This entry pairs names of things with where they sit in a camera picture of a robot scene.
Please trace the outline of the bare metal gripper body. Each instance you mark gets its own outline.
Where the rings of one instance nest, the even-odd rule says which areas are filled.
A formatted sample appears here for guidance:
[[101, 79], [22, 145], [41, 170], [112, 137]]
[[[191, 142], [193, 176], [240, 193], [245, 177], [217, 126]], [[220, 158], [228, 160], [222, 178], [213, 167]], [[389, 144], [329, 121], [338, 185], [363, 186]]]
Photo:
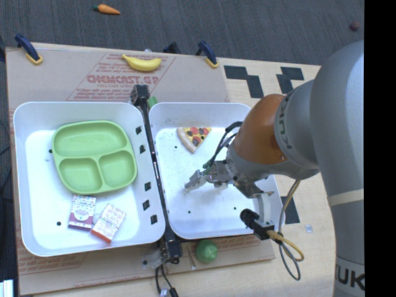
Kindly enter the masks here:
[[233, 184], [238, 179], [238, 172], [230, 161], [214, 161], [213, 165], [207, 168], [205, 179], [215, 187], [222, 187]]

